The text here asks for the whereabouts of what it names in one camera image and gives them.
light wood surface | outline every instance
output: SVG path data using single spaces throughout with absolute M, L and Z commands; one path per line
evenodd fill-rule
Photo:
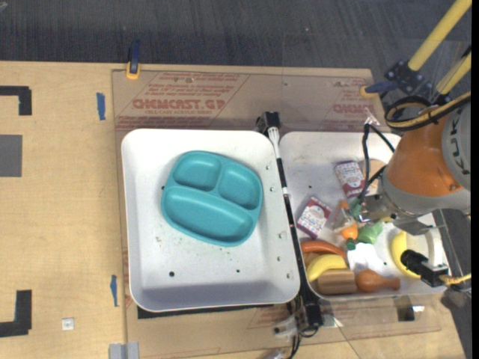
M 17 290 L 32 290 L 33 310 L 28 335 L 0 338 L 0 358 L 107 358 L 110 343 L 128 341 L 112 110 L 112 70 L 124 67 L 0 62 L 0 85 L 28 85 L 33 92 L 32 116 L 18 116 L 16 99 L 0 96 L 0 134 L 23 136 L 22 177 L 0 178 L 0 322 L 13 320 Z M 97 113 L 97 93 L 106 97 L 104 121 Z M 112 275 L 118 279 L 118 307 Z M 434 307 L 439 327 L 432 332 L 349 342 L 339 337 L 342 342 L 319 345 L 305 340 L 297 357 L 463 358 L 449 311 L 439 301 Z M 61 320 L 69 317 L 75 328 L 62 331 Z M 187 323 L 188 317 L 181 320 Z M 205 328 L 215 334 L 214 324 Z M 238 340 L 242 352 L 205 358 L 266 354 L 246 352 L 248 341 Z M 144 357 L 166 358 L 174 352 L 171 347 Z

yellow rod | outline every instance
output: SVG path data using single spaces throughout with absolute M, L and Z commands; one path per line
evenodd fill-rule
M 472 52 L 461 58 L 437 84 L 440 94 L 448 94 L 462 77 L 471 69 Z
M 445 39 L 451 29 L 463 17 L 464 13 L 471 7 L 472 0 L 456 0 L 448 12 L 442 17 L 421 47 L 409 60 L 408 67 L 411 70 L 418 71 L 433 54 L 439 44 Z

yellow banana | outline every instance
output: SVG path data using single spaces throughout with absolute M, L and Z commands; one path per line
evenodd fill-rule
M 341 255 L 322 254 L 314 258 L 306 268 L 306 277 L 312 282 L 316 280 L 323 272 L 332 269 L 347 269 L 346 261 Z
M 403 252 L 407 250 L 407 242 L 406 242 L 406 232 L 401 230 L 398 234 L 394 236 L 391 241 L 391 254 L 392 260 L 394 264 L 397 266 L 399 270 L 401 270 L 404 274 L 408 275 L 409 277 L 421 279 L 420 275 L 413 273 L 412 271 L 408 270 L 405 265 L 401 262 L 401 255 Z

white tray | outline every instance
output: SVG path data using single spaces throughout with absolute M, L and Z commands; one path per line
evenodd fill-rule
M 185 152 L 236 159 L 263 183 L 263 205 L 251 237 L 225 248 L 199 241 L 162 217 L 162 186 Z M 130 291 L 153 312 L 278 304 L 299 291 L 299 272 L 275 154 L 257 132 L 139 129 L 121 145 Z
M 334 245 L 344 247 L 341 236 L 333 233 L 335 210 L 341 200 L 346 199 L 335 175 L 334 167 L 337 163 L 353 160 L 362 164 L 364 153 L 362 149 L 362 133 L 342 132 L 290 132 L 280 141 L 281 157 L 283 159 L 284 173 L 287 188 L 291 196 L 291 207 L 295 219 L 298 219 L 306 206 L 309 198 L 315 196 L 333 209 L 333 214 L 326 222 L 320 233 L 319 239 L 331 242 Z M 386 138 L 395 146 L 400 138 L 396 135 L 385 134 Z M 381 138 L 370 133 L 368 140 L 368 152 L 371 159 L 377 159 L 387 163 L 392 156 L 391 151 Z M 431 214 L 420 218 L 426 224 L 434 225 Z M 389 245 L 392 238 L 399 232 L 394 225 L 389 224 L 379 235 L 374 244 L 379 258 L 385 262 L 383 274 L 386 277 L 399 277 L 401 288 L 398 291 L 383 289 L 371 294 L 357 292 L 351 295 L 323 295 L 317 291 L 315 283 L 310 283 L 311 289 L 322 298 L 334 300 L 353 300 L 363 298 L 391 297 L 399 295 L 417 295 L 424 293 L 444 292 L 445 287 L 430 287 L 419 279 L 404 275 L 392 260 Z M 300 242 L 311 240 L 306 233 L 298 230 Z M 426 257 L 431 256 L 425 236 L 407 237 L 408 248 L 415 250 Z M 433 253 L 436 263 L 448 264 L 442 243 Z

gray square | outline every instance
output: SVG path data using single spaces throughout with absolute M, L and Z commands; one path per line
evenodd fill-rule
M 0 135 L 0 177 L 22 176 L 22 136 Z

